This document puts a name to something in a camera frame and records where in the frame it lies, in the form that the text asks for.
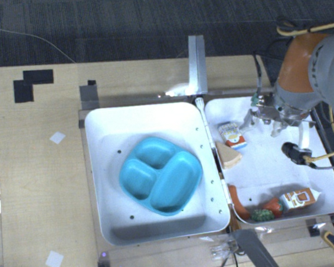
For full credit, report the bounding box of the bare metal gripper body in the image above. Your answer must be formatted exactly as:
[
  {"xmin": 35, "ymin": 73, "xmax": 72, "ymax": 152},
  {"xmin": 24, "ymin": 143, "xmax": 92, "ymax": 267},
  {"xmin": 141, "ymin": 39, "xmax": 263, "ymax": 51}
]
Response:
[{"xmin": 251, "ymin": 89, "xmax": 314, "ymax": 130}]

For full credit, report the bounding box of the white and red packet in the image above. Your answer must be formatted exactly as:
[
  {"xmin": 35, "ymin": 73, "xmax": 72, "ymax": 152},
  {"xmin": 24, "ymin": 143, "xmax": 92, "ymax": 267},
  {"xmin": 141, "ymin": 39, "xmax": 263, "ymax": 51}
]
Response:
[{"xmin": 217, "ymin": 120, "xmax": 248, "ymax": 152}]

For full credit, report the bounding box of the tan pizza slice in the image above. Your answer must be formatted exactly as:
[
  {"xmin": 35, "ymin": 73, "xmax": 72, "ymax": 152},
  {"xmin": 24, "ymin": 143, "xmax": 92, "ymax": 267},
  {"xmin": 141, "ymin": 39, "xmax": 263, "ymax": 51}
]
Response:
[{"xmin": 215, "ymin": 138, "xmax": 245, "ymax": 171}]

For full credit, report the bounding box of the white plastic tray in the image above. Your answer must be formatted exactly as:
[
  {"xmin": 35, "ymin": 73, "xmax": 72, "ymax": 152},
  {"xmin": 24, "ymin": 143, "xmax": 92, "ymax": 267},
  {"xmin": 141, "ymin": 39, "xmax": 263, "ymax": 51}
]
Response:
[
  {"xmin": 203, "ymin": 86, "xmax": 334, "ymax": 229},
  {"xmin": 83, "ymin": 95, "xmax": 233, "ymax": 249}
]

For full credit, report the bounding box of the orange and white carton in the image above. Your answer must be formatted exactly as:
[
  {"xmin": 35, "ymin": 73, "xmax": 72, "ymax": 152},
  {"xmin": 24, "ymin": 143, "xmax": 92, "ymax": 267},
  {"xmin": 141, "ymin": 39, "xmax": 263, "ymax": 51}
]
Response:
[{"xmin": 278, "ymin": 186, "xmax": 324, "ymax": 212}]

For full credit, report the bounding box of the orange carrot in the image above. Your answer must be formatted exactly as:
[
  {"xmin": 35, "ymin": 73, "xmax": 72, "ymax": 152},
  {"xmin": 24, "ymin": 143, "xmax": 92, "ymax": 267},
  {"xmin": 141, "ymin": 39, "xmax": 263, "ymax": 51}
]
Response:
[{"xmin": 261, "ymin": 196, "xmax": 285, "ymax": 219}]

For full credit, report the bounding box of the red sausage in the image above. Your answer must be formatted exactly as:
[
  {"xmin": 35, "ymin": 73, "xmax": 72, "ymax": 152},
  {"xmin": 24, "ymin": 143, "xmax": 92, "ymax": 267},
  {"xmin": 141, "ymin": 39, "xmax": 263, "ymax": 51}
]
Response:
[{"xmin": 227, "ymin": 183, "xmax": 251, "ymax": 222}]

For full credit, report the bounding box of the green broccoli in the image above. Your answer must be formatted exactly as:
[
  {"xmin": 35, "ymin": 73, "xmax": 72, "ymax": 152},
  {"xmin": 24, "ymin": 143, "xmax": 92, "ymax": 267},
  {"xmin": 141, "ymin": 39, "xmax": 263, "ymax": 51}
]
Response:
[{"xmin": 249, "ymin": 207, "xmax": 276, "ymax": 223}]

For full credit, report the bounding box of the blue divided plate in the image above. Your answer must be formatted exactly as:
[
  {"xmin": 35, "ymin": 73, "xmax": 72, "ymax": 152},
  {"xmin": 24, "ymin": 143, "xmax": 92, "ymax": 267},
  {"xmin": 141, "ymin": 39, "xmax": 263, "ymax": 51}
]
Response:
[{"xmin": 114, "ymin": 131, "xmax": 208, "ymax": 222}]

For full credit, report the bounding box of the black cylinder on white bracket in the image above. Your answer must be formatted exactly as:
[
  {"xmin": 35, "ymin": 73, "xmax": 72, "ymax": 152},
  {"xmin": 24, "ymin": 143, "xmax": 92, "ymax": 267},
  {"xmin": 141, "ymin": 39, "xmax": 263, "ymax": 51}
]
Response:
[{"xmin": 278, "ymin": 120, "xmax": 315, "ymax": 168}]

